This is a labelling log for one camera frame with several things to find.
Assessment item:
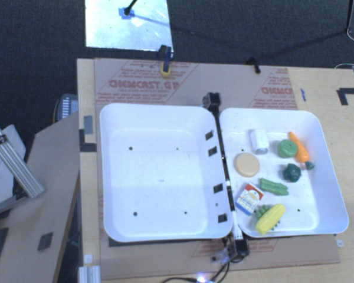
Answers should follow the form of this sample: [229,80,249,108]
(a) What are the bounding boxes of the white plastic tray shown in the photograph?
[99,103,234,243]
[219,107,350,239]

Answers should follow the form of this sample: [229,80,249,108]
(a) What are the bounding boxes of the thin black and white rod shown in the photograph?
[212,106,243,241]

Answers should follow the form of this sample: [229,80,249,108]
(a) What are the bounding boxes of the brown cardboard board red print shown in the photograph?
[93,58,342,280]

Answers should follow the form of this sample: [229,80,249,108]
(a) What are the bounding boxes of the yellow round biscuit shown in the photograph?
[234,153,261,177]

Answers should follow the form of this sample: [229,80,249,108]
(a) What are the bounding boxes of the white can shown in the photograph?
[249,129,270,154]

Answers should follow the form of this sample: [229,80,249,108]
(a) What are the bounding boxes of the red and white carton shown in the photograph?
[235,182,264,216]

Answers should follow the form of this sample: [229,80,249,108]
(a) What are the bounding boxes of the green bean pods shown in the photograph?
[260,177,290,196]

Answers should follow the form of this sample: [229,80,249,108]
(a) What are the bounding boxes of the green bell pepper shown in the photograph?
[277,139,298,159]

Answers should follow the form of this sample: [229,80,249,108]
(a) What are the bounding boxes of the green peas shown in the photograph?
[254,205,281,228]

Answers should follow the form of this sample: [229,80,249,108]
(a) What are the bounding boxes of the dark green broccoli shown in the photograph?
[282,163,302,183]

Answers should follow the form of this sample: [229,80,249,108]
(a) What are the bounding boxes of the orange carrot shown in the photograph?
[288,131,316,170]

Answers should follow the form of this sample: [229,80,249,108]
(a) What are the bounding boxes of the yellow corn cob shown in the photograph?
[255,203,286,235]

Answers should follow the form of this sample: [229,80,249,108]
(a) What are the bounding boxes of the black block with thin wires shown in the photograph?
[211,238,251,265]
[202,92,222,110]

